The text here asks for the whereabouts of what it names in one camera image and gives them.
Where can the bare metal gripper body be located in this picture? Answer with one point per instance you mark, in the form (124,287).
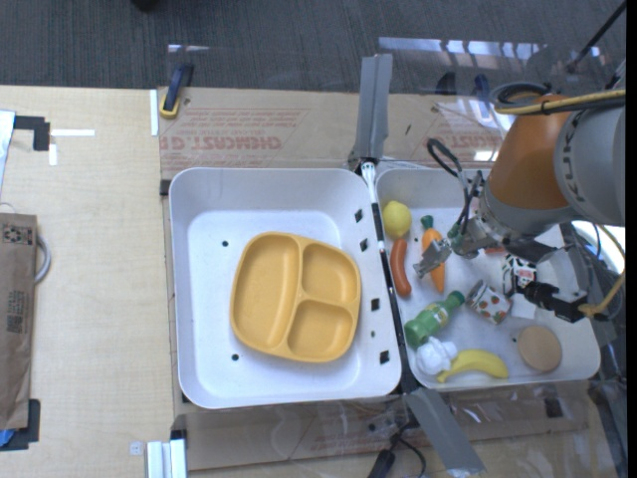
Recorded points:
(477,238)

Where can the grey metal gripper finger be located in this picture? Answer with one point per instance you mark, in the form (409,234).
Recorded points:
(424,268)
(438,250)

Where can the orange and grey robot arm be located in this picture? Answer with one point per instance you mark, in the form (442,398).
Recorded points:
(542,167)

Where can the orange carrot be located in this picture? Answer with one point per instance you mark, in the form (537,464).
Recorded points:
(439,279)

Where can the red sausage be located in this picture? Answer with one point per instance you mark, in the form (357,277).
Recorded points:
(399,267)

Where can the green bottle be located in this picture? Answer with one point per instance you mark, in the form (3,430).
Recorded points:
(430,319)

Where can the yellow lemon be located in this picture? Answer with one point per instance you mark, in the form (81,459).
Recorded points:
(396,218)

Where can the black and white milk carton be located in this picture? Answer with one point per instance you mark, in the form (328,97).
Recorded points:
(517,274)

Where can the white can with strawberry print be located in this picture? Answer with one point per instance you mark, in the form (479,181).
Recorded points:
(490,304)

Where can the white plastic tray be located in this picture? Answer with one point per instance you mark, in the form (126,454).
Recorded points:
(478,336)
(209,376)

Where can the white garlic bulb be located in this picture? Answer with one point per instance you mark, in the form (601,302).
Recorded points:
(434,356)

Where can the yellow banana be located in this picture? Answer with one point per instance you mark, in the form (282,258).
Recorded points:
(480,361)

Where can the tan round biscuit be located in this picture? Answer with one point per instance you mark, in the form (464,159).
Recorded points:
(540,349)

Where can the yellow divided plate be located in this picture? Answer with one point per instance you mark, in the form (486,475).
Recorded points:
(278,287)

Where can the brown cardboard board red print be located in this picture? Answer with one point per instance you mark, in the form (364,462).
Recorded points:
(259,132)

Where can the brown paper bag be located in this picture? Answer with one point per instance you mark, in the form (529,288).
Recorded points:
(17,326)

